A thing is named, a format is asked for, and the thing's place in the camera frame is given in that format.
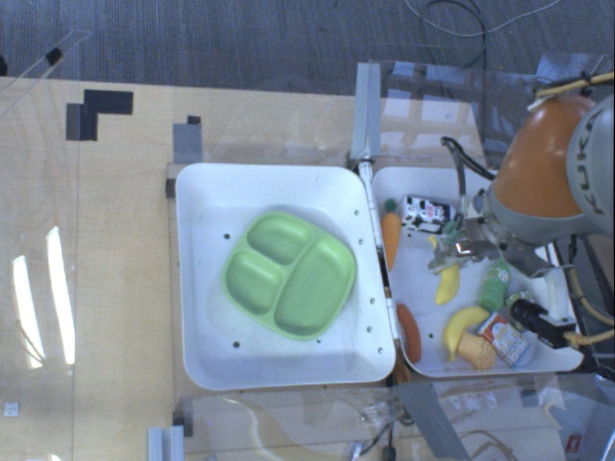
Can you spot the green divided plate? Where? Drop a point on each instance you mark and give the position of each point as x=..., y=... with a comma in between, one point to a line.
x=307, y=296

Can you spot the red and white carton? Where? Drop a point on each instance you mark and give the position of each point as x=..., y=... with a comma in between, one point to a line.
x=507, y=339

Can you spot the orange carrot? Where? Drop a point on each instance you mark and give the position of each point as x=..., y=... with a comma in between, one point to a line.
x=390, y=238

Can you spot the black cylinder on white bracket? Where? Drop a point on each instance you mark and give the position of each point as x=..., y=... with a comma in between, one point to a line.
x=533, y=317

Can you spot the thin black and white rod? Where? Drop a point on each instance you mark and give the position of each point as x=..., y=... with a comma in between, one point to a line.
x=372, y=204

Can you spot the yellow corn cob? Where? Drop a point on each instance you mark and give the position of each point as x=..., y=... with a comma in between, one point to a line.
x=478, y=351

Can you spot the black and white cow-print carton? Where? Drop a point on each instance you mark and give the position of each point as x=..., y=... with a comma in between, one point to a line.
x=425, y=214

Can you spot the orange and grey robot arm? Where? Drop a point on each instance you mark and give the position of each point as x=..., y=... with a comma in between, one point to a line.
x=538, y=171

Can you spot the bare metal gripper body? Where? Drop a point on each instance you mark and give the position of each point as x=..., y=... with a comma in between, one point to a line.
x=480, y=238

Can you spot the white plastic tray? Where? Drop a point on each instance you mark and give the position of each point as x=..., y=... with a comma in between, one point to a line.
x=418, y=286
x=216, y=305

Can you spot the yellow banana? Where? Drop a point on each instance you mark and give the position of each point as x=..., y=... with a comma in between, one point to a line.
x=461, y=322
x=448, y=286

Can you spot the green plastic bottle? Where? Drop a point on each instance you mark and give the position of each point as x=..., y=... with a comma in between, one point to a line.
x=494, y=288

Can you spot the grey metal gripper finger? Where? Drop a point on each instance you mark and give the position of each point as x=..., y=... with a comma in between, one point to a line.
x=439, y=263
x=462, y=249

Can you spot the red-brown sausage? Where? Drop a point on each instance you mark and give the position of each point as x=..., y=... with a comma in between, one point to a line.
x=410, y=334

